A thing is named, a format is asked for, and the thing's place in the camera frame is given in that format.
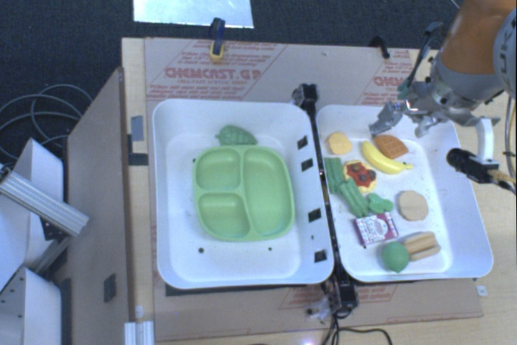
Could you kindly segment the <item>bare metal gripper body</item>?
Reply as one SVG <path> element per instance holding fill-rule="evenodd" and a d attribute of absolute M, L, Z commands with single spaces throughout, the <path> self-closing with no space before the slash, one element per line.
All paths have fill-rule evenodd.
<path fill-rule="evenodd" d="M 500 87 L 484 82 L 412 81 L 405 86 L 409 115 L 429 118 L 428 124 L 450 120 L 460 126 L 473 127 L 480 119 L 473 111 L 500 94 Z"/>

